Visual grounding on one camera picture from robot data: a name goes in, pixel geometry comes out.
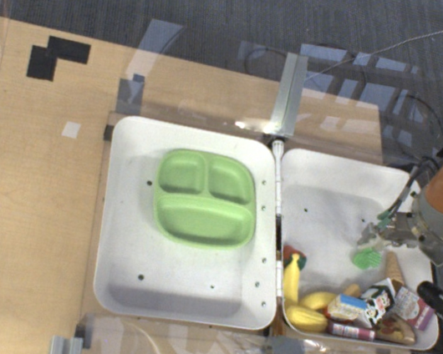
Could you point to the green ridged toy food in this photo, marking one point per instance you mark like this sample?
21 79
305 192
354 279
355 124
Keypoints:
366 257

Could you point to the green divided plate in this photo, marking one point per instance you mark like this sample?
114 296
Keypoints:
202 215

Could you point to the thin black and white rod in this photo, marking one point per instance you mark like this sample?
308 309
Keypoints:
279 190

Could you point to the pink and white carton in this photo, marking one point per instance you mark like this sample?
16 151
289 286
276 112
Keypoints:
414 308

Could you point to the pizza slice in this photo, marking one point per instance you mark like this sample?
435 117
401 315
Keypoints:
396 330

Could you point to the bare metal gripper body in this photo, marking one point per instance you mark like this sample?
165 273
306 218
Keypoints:
405 230

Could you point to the yellow banana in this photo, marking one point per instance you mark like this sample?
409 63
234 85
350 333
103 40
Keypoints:
291 279

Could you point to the blue and white carton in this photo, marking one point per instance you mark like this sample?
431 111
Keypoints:
347 307

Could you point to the tan toy bread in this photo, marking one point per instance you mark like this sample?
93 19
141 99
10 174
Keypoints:
353 289

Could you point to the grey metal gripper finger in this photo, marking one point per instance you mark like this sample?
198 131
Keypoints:
368 235
381 245

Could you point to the yellow toy fruit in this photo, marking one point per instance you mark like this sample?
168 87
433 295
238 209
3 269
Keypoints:
306 319

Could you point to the red toy fruit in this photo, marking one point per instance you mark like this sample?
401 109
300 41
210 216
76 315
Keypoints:
289 251

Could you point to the yellow toy lemon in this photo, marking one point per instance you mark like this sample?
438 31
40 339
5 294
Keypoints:
317 300

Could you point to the white plastic tray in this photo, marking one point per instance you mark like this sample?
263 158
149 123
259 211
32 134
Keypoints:
326 207
179 274

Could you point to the white cow print carton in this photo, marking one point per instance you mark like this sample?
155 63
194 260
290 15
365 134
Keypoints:
378 301

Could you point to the brown ice cream cone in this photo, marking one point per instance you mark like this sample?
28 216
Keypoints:
394 268

